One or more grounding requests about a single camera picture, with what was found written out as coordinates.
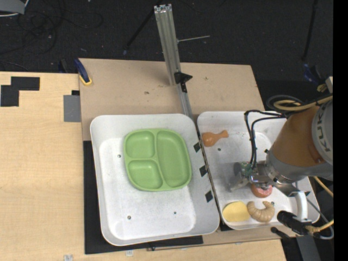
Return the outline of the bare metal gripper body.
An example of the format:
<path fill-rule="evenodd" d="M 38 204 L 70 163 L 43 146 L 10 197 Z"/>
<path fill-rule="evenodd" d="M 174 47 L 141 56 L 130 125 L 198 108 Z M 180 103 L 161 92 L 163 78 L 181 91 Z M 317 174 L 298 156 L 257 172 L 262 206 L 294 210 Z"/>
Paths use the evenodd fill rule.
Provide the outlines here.
<path fill-rule="evenodd" d="M 251 168 L 247 173 L 247 179 L 255 185 L 275 185 L 280 179 L 281 174 L 274 168 L 272 164 L 267 162 L 259 162 Z"/>

